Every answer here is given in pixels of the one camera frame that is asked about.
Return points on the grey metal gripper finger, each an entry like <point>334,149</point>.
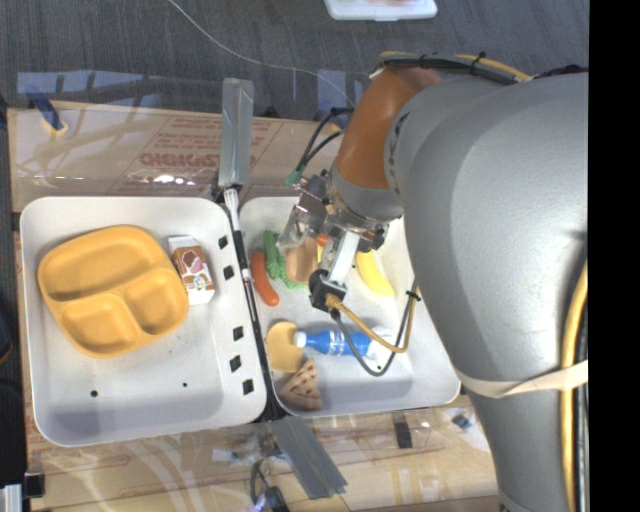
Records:
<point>291,235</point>
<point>328,254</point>

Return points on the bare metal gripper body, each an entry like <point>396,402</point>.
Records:
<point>316,200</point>

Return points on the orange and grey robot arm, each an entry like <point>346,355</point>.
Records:
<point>490,210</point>

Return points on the brown bread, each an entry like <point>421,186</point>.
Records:
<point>301,265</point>

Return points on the green pea pod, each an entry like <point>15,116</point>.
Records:
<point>274,260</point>

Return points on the yellow banana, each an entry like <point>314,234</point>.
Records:
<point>375,277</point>

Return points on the orange sausage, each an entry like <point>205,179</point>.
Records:
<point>263,280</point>

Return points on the blue bottle with white cap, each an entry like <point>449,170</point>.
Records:
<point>325,341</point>

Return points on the brown and white carton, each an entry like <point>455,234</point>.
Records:
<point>194,272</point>

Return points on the tan round biscuit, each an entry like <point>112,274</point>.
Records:
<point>282,350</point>

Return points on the white plastic tray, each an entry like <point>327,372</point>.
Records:
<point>150,390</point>
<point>360,385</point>

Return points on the pizza slice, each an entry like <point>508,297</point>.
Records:
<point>302,387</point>

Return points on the brown cardboard board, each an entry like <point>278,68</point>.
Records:
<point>150,145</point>

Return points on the yellow divided plate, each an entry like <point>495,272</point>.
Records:
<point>110,292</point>

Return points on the black cylinder on white bracket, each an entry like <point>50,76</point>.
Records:
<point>326,292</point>

